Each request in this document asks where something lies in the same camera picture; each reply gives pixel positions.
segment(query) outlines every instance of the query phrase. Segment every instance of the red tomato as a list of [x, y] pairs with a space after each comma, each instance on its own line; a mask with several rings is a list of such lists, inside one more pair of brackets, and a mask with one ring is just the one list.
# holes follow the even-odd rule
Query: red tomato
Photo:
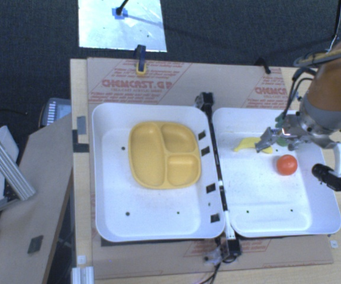
[[285, 154], [277, 160], [276, 166], [280, 175], [288, 176], [295, 173], [298, 163], [295, 157], [290, 154]]

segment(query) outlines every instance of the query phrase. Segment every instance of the white tray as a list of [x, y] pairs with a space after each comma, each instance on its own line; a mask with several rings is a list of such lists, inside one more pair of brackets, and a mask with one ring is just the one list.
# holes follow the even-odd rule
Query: white tray
[[[201, 176], [179, 189], [149, 189], [133, 178], [128, 160], [128, 137], [140, 122], [170, 121], [206, 137], [198, 141]], [[214, 238], [224, 228], [215, 159], [207, 117], [194, 107], [106, 103], [92, 114], [94, 140], [96, 227], [110, 241]], [[206, 187], [215, 183], [215, 190]], [[219, 221], [211, 222], [218, 215]]]
[[[334, 192], [311, 174], [324, 164], [315, 144], [296, 151], [274, 144], [274, 152], [233, 149], [245, 137], [260, 137], [281, 111], [220, 108], [213, 115], [230, 222], [245, 237], [332, 234], [340, 229], [341, 216]], [[298, 161], [297, 171], [281, 176], [275, 162], [283, 154]]]

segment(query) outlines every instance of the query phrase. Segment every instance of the dark floor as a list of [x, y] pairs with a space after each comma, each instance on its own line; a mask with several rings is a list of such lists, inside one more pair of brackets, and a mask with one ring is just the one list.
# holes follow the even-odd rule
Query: dark floor
[[[168, 52], [147, 58], [254, 64], [261, 56], [292, 66], [329, 48], [337, 1], [161, 0]], [[69, 60], [89, 56], [131, 58], [132, 51], [80, 48], [78, 0], [0, 0], [0, 109], [28, 112], [0, 112], [0, 126], [21, 148], [47, 100], [69, 98]]]

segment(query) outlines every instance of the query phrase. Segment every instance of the wooden table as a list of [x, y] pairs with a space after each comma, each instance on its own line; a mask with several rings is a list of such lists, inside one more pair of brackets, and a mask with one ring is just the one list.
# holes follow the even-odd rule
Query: wooden table
[[[71, 60], [72, 111], [74, 130], [77, 129], [78, 115], [88, 114], [88, 86], [86, 60]], [[282, 68], [285, 85], [290, 87], [294, 68]], [[341, 133], [333, 136], [341, 141]], [[85, 134], [78, 135], [78, 143], [89, 143], [88, 129]], [[333, 166], [333, 153], [324, 151], [324, 158], [328, 165]], [[91, 201], [90, 201], [90, 169], [89, 153], [75, 153], [73, 155], [75, 180], [75, 220], [76, 220], [76, 254], [84, 255], [85, 262], [79, 262], [78, 267], [92, 266], [92, 238], [91, 238]], [[341, 193], [336, 194], [341, 211]], [[334, 263], [316, 266], [283, 267], [257, 270], [236, 270], [232, 272], [218, 272], [215, 283], [341, 283], [341, 230], [330, 237], [337, 242], [338, 247], [332, 249]], [[187, 275], [150, 276], [125, 279], [96, 280], [97, 284], [173, 284], [200, 283], [208, 277], [208, 273], [194, 273]]]

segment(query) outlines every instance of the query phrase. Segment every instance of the yellow divided plate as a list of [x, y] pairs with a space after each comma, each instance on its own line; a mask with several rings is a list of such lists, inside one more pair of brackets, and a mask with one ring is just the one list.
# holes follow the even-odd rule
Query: yellow divided plate
[[153, 189], [182, 188], [201, 175], [201, 158], [193, 132], [186, 126], [151, 121], [135, 125], [128, 141], [135, 180]]

